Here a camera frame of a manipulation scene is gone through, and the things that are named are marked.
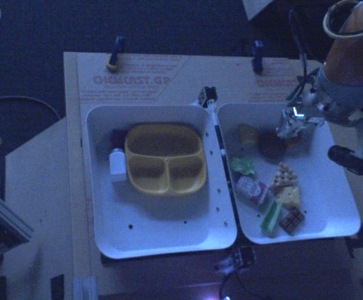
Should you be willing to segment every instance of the black clamp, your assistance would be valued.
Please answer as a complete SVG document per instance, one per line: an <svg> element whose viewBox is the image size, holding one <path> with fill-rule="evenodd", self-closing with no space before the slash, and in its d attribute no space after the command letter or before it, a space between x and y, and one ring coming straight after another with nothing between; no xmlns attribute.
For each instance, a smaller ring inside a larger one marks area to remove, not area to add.
<svg viewBox="0 0 363 300"><path fill-rule="evenodd" d="M208 107L208 101L218 99L217 90L215 87L203 87L198 95L198 104L203 107Z"/></svg>
<svg viewBox="0 0 363 300"><path fill-rule="evenodd" d="M347 168L348 171L363 176L363 159L356 157L353 150L349 148L334 145L327 152L330 160L338 165Z"/></svg>
<svg viewBox="0 0 363 300"><path fill-rule="evenodd" d="M235 247L225 258L216 263L215 272L229 274L248 269L255 264L255 253L251 246Z"/></svg>
<svg viewBox="0 0 363 300"><path fill-rule="evenodd" d="M263 43L261 40L255 40L252 43L252 55L254 58L252 59L252 69L256 74L261 74L262 67L262 58L263 58Z"/></svg>
<svg viewBox="0 0 363 300"><path fill-rule="evenodd" d="M363 225L356 234L356 237L344 237L345 245L350 254L350 258L354 259L354 249L363 248Z"/></svg>
<svg viewBox="0 0 363 300"><path fill-rule="evenodd" d="M115 45L112 49L112 55L109 58L106 67L109 71L115 72L118 67L118 53L122 53L125 50L125 38L118 36L116 37Z"/></svg>

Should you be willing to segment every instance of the waffle piece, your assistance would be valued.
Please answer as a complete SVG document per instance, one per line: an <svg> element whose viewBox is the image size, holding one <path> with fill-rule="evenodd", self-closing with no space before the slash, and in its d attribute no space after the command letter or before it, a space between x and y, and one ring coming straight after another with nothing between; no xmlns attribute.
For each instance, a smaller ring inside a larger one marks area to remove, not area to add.
<svg viewBox="0 0 363 300"><path fill-rule="evenodd" d="M269 188L277 191L277 189L283 187L294 187L298 182L298 177L293 170L288 165L280 162Z"/></svg>

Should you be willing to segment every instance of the black bracket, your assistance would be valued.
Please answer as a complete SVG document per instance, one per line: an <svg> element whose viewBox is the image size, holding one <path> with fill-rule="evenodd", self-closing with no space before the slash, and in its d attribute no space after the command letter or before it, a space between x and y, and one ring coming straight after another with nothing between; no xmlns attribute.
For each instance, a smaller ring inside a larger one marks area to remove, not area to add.
<svg viewBox="0 0 363 300"><path fill-rule="evenodd" d="M51 300L64 299L64 275L51 278Z"/></svg>
<svg viewBox="0 0 363 300"><path fill-rule="evenodd" d="M125 50L125 38L121 36L116 37L115 45L112 49L111 57L109 58L106 67L109 71L115 72L118 67L118 54L122 53Z"/></svg>
<svg viewBox="0 0 363 300"><path fill-rule="evenodd" d="M231 253L216 263L215 272L229 274L234 271L248 269L255 263L255 253L252 246L237 246Z"/></svg>
<svg viewBox="0 0 363 300"><path fill-rule="evenodd" d="M198 104L203 107L208 107L208 101L218 99L217 90L215 87L203 87L198 95Z"/></svg>
<svg viewBox="0 0 363 300"><path fill-rule="evenodd" d="M345 237L345 245L349 250L350 257L354 259L354 249L363 248L363 225L361 223L361 228L357 233L357 237Z"/></svg>
<svg viewBox="0 0 363 300"><path fill-rule="evenodd" d="M349 148L334 145L329 148L327 156L338 165L347 168L348 171L363 176L363 159L353 155L355 152Z"/></svg>
<svg viewBox="0 0 363 300"><path fill-rule="evenodd" d="M256 74L261 74L262 67L262 57L263 57L263 43L261 40L255 40L252 43L252 55L254 58L252 59L252 69Z"/></svg>

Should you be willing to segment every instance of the dark carpet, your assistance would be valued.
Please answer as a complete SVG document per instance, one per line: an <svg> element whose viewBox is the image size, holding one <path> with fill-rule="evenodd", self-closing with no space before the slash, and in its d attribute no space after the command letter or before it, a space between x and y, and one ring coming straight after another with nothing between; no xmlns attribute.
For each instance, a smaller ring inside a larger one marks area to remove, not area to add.
<svg viewBox="0 0 363 300"><path fill-rule="evenodd" d="M288 13L297 8L309 58L324 59L322 32L338 0L275 0L248 21L242 0L0 0L0 97L40 99L65 116L63 53L109 53L117 36L126 53L298 58ZM46 106L0 99L0 173L4 156L57 121Z"/></svg>

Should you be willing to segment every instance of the small green object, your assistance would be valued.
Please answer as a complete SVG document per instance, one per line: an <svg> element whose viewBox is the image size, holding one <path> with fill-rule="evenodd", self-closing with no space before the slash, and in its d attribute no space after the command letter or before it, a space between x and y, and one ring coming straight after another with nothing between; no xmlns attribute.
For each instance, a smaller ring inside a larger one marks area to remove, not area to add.
<svg viewBox="0 0 363 300"><path fill-rule="evenodd" d="M234 157L230 162L231 169L236 173L244 176L254 176L255 170L249 157Z"/></svg>
<svg viewBox="0 0 363 300"><path fill-rule="evenodd" d="M280 210L282 210L282 204L273 200L260 225L266 233L270 234L274 230Z"/></svg>

